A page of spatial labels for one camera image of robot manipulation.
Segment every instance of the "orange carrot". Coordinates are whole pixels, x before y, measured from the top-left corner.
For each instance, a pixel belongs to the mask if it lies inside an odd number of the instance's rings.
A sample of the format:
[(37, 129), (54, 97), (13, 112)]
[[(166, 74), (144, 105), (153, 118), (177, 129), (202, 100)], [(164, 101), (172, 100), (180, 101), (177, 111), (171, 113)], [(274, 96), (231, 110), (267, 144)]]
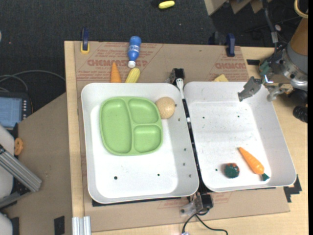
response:
[(252, 154), (247, 152), (242, 147), (239, 147), (239, 151), (243, 158), (245, 159), (245, 161), (247, 162), (247, 164), (249, 165), (249, 167), (251, 168), (251, 170), (255, 174), (261, 175), (263, 181), (269, 178), (269, 176), (264, 173), (264, 166), (261, 164), (260, 161), (258, 161)]
[(122, 79), (121, 76), (119, 74), (118, 68), (116, 66), (116, 63), (113, 62), (112, 63), (112, 70), (111, 70), (111, 83), (121, 83)]

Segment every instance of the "white bottle cap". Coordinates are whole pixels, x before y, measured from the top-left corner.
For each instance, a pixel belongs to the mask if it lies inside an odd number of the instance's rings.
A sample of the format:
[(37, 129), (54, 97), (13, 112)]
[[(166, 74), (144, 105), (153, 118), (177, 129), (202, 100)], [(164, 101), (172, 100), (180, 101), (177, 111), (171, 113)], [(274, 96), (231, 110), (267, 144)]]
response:
[(129, 61), (128, 62), (128, 67), (129, 68), (134, 68), (136, 66), (136, 62), (135, 61)]

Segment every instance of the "black floor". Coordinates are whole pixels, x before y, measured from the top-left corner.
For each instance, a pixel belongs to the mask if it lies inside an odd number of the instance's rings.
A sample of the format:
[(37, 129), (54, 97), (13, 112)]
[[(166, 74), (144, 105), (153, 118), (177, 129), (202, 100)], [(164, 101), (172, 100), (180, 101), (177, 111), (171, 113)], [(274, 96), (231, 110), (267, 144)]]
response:
[[(233, 33), (236, 45), (272, 47), (263, 11), (247, 5), (236, 15), (223, 6), (211, 17), (204, 0), (175, 0), (160, 11), (157, 0), (0, 0), (0, 91), (24, 92), (25, 86), (3, 75), (46, 70), (65, 76), (64, 41), (80, 40), (82, 27), (94, 41), (127, 42), (139, 35), (146, 43), (208, 44), (214, 32)], [(294, 0), (269, 4), (273, 22), (296, 17)], [(281, 23), (281, 41), (289, 41), (300, 20)], [(246, 32), (260, 26), (263, 28)], [(28, 86), (34, 111), (65, 92), (62, 79), (47, 73), (18, 75)]]

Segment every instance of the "green plate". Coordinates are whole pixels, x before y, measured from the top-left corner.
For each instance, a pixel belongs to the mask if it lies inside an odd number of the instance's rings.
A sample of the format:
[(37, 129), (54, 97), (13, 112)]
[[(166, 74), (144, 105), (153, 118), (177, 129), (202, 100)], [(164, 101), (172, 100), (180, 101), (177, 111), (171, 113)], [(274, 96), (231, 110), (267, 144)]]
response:
[(101, 104), (100, 131), (106, 149), (121, 156), (159, 149), (163, 128), (156, 104), (143, 97), (113, 97)]

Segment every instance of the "bottle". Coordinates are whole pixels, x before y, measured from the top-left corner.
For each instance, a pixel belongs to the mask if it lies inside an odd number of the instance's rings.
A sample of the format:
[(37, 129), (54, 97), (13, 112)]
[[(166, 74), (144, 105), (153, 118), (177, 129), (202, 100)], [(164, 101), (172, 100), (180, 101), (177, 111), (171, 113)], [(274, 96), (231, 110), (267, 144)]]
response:
[(141, 44), (141, 38), (138, 36), (132, 36), (129, 41), (129, 47), (128, 47), (128, 67), (134, 68), (136, 66), (136, 59), (139, 56), (140, 51), (140, 44)]

